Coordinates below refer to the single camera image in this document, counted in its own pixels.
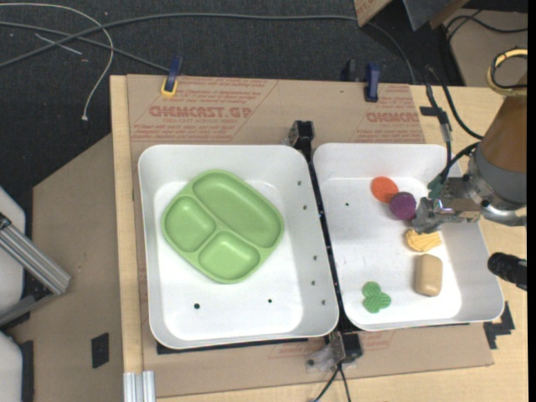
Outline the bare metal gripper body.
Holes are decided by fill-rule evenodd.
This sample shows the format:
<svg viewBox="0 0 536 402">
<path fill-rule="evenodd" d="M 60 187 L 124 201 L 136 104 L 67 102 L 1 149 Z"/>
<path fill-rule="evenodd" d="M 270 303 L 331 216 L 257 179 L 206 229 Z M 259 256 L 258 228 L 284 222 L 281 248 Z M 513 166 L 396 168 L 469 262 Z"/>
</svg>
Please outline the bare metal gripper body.
<svg viewBox="0 0 536 402">
<path fill-rule="evenodd" d="M 435 200 L 435 213 L 442 223 L 474 223 L 481 216 L 481 205 L 468 193 L 464 178 L 448 178 Z"/>
</svg>

